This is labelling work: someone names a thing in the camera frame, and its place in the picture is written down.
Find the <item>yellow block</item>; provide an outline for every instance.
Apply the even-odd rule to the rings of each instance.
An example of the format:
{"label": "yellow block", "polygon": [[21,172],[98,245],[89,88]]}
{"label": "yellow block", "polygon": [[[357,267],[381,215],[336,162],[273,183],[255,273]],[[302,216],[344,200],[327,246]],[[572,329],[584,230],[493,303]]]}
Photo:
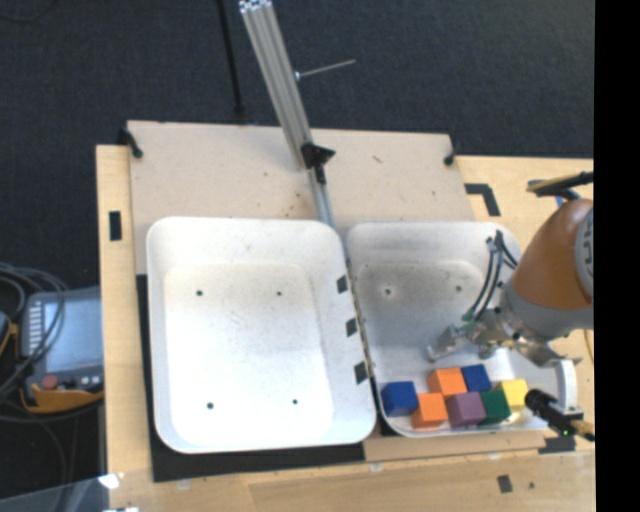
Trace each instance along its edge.
{"label": "yellow block", "polygon": [[498,389],[504,391],[507,403],[512,412],[521,411],[525,408],[524,398],[527,396],[529,386],[524,379],[503,380],[498,385]]}

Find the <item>black floor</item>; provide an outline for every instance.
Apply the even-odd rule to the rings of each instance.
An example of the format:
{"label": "black floor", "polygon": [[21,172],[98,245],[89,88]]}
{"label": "black floor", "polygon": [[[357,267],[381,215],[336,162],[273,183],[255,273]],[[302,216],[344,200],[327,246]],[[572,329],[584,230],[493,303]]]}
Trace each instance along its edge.
{"label": "black floor", "polygon": [[[94,148],[126,120],[276,124],[237,2],[225,6],[242,118],[214,0],[0,0],[0,262],[98,283]],[[300,83],[313,127],[445,132],[461,154],[593,157],[595,0],[275,7],[295,69],[357,60]],[[52,429],[73,479],[101,471],[94,414]],[[0,421],[0,449],[0,497],[60,481],[42,427]]]}

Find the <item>orange block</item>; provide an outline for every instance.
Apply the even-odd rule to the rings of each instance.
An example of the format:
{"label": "orange block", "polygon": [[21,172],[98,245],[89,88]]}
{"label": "orange block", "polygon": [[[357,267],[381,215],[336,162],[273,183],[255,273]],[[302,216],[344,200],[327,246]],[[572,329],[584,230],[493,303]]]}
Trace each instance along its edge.
{"label": "orange block", "polygon": [[442,393],[444,399],[467,392],[467,384],[460,368],[440,368],[427,377],[431,393]]}
{"label": "orange block", "polygon": [[448,417],[442,393],[418,393],[418,408],[411,415],[413,428],[438,427]]}

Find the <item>red button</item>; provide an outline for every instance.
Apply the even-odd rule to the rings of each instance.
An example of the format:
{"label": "red button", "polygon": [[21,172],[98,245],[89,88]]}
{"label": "red button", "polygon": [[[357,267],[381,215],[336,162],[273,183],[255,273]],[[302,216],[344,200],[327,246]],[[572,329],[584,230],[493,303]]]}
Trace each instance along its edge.
{"label": "red button", "polygon": [[42,378],[42,388],[47,390],[53,390],[58,387],[58,377],[55,375],[45,375]]}

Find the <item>green block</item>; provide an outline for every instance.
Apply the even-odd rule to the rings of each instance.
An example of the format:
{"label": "green block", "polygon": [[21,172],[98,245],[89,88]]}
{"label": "green block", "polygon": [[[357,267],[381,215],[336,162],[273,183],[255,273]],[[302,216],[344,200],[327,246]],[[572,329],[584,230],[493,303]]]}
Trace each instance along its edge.
{"label": "green block", "polygon": [[511,416],[511,408],[507,403],[507,397],[504,391],[499,389],[494,391],[482,391],[480,393],[482,403],[487,411],[487,419],[482,421],[480,425],[495,425],[506,420]]}

